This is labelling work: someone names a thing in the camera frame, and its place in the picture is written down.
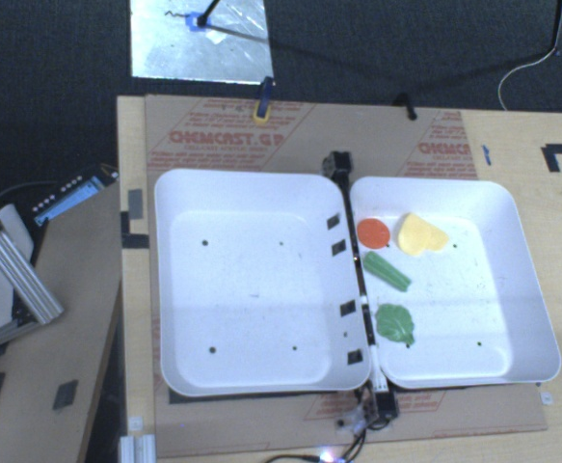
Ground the white plastic tray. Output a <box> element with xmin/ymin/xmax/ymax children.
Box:
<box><xmin>153</xmin><ymin>168</ymin><xmax>373</xmax><ymax>398</ymax></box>
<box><xmin>349</xmin><ymin>176</ymin><xmax>562</xmax><ymax>391</ymax></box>

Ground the brown cardboard board red print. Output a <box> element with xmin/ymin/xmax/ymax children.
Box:
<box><xmin>144</xmin><ymin>94</ymin><xmax>549</xmax><ymax>459</ymax></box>

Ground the orange round slice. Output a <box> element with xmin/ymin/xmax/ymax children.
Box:
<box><xmin>356</xmin><ymin>218</ymin><xmax>391</xmax><ymax>250</ymax></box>

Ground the thin black and white rod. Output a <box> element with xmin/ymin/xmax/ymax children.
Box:
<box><xmin>336</xmin><ymin>169</ymin><xmax>387</xmax><ymax>395</ymax></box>

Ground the green toy bean pod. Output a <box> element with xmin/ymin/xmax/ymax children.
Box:
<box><xmin>361</xmin><ymin>251</ymin><xmax>413</xmax><ymax>292</ymax></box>

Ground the yellow toy chip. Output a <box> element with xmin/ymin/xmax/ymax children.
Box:
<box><xmin>396</xmin><ymin>212</ymin><xmax>450</xmax><ymax>259</ymax></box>

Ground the green toy lettuce leaf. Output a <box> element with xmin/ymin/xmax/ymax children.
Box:
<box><xmin>375</xmin><ymin>303</ymin><xmax>415</xmax><ymax>344</ymax></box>

